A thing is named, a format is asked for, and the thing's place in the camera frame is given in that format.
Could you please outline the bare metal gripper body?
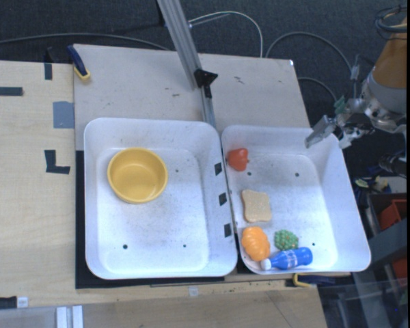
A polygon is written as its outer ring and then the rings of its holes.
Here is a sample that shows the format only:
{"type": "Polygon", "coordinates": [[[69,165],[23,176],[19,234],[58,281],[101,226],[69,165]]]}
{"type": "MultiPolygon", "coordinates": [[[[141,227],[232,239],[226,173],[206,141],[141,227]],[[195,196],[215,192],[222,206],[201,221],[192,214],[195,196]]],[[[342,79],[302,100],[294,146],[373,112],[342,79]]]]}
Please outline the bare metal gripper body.
{"type": "Polygon", "coordinates": [[[376,98],[351,98],[340,112],[340,127],[366,133],[374,130],[405,133],[405,115],[387,110],[376,98]]]}

